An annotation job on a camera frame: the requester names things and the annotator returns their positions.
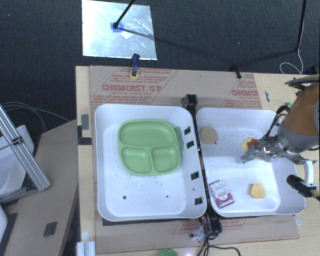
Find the black bar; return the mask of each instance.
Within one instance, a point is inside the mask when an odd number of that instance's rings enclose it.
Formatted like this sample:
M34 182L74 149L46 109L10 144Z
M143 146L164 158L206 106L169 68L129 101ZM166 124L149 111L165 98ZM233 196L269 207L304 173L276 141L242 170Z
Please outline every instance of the black bar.
M296 44L296 50L298 50L300 48L301 36L302 36L302 31L303 31L304 22L305 22L306 5L307 5L307 0L303 0L302 10L301 10L301 18L300 18L299 35L298 35L298 42Z
M113 28L116 30L119 26L120 21L123 19L123 17L126 15L126 13L129 11L130 7L134 4L136 0L131 0L131 2L129 3L129 5L125 8L124 12L121 14L120 18L113 23Z

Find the blue clamp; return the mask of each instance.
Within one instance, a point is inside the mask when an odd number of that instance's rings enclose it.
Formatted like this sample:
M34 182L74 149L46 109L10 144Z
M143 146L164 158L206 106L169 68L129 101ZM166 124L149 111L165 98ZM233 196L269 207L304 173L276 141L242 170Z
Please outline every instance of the blue clamp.
M131 59L131 62L130 62L130 66L131 66L130 78L133 79L133 80L138 79L138 75L139 75L139 71L138 71L139 61L140 61L140 55L135 53L135 54L132 56L132 59Z

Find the white tray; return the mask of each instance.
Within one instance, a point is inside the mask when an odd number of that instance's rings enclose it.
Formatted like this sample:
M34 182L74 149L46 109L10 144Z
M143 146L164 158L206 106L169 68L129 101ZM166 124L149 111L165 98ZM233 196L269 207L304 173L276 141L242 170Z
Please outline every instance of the white tray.
M234 203L218 208L211 196L214 210L224 217L298 214L305 208L305 198L287 184L289 175L297 175L295 165L286 158L274 162L254 159L242 163L242 143L249 137L260 139L269 129L275 113L268 110L202 108L197 112L198 130L216 130L216 144L201 142L207 183L224 180ZM274 127L271 136L276 134ZM265 198L250 195L252 184L260 183Z
M183 150L180 167L172 173L137 176L122 166L117 132L121 124L158 119L180 127ZM190 219L202 216L207 200L190 113L176 106L104 104L95 111L97 205L109 221ZM198 178L191 175L198 173Z

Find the dark floor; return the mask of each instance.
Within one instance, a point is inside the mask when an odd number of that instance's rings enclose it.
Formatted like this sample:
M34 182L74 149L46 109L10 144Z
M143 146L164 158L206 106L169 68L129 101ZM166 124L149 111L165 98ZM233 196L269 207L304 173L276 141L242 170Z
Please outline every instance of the dark floor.
M128 3L129 0L108 1ZM137 0L149 5L157 61L151 68L280 73L290 62L301 68L295 51L302 0ZM301 41L305 68L319 65L320 1L306 3ZM128 66L127 59L82 55L80 0L0 1L0 103L23 102L65 118L76 118L75 66ZM286 73L296 71L284 66ZM28 110L9 113L26 124L35 139L38 118ZM46 129L64 123L43 114Z

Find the white cable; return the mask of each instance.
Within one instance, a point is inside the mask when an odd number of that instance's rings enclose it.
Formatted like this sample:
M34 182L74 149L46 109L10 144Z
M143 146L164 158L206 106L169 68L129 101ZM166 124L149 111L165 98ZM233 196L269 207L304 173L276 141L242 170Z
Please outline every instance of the white cable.
M301 30L301 37L300 37L300 41L299 41L299 44L298 44L298 48L296 50L297 54L298 54L298 57L299 57L299 60L300 60L300 63L301 63L301 70L299 70L295 65L289 63L289 62L282 62L279 66L279 69L281 71L282 74L285 74L285 72L282 70L282 65L286 64L286 65L290 65L291 67L295 68L295 70L301 75L304 71L304 63L302 61L302 58L300 56L300 46L301 46L301 41L302 41L302 35L304 33L304 27L305 27L305 20L303 20L302 22L302 30Z

